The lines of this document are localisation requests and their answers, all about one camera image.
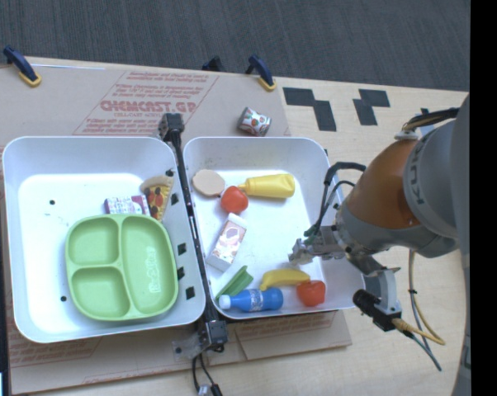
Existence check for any black block with thin wires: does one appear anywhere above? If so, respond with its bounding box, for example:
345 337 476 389
201 318 230 347
157 112 187 140

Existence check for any blue bottle with white cap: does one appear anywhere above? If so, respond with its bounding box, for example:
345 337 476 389
217 286 285 314

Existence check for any green divided plate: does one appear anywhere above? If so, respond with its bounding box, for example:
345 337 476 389
64 213 180 323

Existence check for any red-orange toy pepper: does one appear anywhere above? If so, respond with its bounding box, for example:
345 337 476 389
296 279 328 308

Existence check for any toy pizza slice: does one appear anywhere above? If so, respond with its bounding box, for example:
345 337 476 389
139 175 176 222

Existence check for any white can with red print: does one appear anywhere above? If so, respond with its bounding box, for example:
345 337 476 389
236 106 273 138

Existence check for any white carton with orange print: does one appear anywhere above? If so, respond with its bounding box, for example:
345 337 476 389
205 212 249 274

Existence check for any yellow banana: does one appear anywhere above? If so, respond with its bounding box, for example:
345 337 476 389
258 267 312 293

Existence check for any thin black and white rod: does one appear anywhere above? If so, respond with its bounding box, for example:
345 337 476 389
170 129 218 326

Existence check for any black cylinder on white bracket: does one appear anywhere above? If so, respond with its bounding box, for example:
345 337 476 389
352 257 404 333

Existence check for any brown cardboard board red print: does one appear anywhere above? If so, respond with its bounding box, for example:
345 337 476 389
0 57 354 396

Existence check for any yellow squeeze bottle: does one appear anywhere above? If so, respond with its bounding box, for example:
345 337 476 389
236 172 296 200

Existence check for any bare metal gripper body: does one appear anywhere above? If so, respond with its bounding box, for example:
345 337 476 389
313 225 357 262

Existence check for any white plastic tray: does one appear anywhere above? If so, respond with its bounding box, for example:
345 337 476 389
182 135 367 321
1 134 207 345

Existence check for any red toy tomato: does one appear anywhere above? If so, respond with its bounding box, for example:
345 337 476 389
220 185 250 215

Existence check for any pink and white carton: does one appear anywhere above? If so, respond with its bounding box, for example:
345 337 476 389
103 194 151 218

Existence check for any tan round biscuit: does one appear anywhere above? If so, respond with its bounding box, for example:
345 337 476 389
191 168 226 199

